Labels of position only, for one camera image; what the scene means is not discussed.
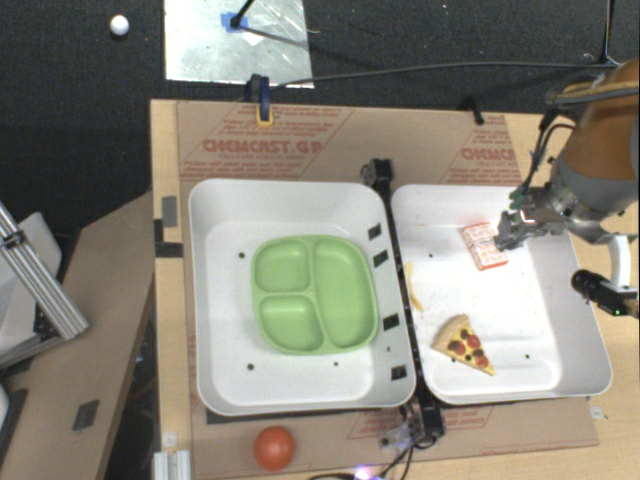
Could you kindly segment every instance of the silver metal plate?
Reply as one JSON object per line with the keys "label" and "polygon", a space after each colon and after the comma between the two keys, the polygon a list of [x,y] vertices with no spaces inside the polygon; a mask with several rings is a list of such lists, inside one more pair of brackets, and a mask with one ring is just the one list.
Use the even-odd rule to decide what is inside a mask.
{"label": "silver metal plate", "polygon": [[246,26],[231,31],[223,14],[245,1],[165,0],[168,80],[244,84],[257,73],[276,85],[312,76],[302,0],[256,0]]}

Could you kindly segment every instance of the toy pizza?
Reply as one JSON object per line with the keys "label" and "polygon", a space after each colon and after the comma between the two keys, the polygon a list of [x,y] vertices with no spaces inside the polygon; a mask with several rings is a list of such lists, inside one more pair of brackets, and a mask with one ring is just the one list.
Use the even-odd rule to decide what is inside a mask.
{"label": "toy pizza", "polygon": [[489,375],[496,374],[467,315],[449,320],[436,336],[433,349]]}

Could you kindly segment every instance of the black fabric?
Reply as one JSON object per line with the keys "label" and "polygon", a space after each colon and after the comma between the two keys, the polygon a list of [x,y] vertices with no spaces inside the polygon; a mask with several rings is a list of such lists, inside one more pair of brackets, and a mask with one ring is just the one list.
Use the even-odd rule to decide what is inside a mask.
{"label": "black fabric", "polygon": [[[639,0],[617,0],[611,55],[638,56]],[[315,75],[470,60],[597,57],[606,0],[304,0]],[[131,23],[109,33],[118,13]],[[74,230],[150,186],[149,100],[237,99],[164,79],[163,0],[0,0],[0,200]],[[283,90],[275,102],[542,112],[567,70],[465,68]]]}

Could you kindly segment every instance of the orange ball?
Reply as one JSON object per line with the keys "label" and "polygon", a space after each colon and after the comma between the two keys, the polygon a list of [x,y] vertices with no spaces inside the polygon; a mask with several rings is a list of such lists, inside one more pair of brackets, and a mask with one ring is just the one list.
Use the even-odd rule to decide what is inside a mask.
{"label": "orange ball", "polygon": [[289,465],[296,446],[291,434],[282,427],[268,427],[253,443],[253,455],[267,471],[279,471]]}

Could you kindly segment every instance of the green plate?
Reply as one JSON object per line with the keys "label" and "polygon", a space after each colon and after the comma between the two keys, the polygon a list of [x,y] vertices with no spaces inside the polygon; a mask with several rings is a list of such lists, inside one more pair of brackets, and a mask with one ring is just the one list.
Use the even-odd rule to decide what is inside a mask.
{"label": "green plate", "polygon": [[369,343],[378,330],[367,259],[344,238],[271,240],[253,256],[251,283],[262,335],[281,352],[348,352]]}

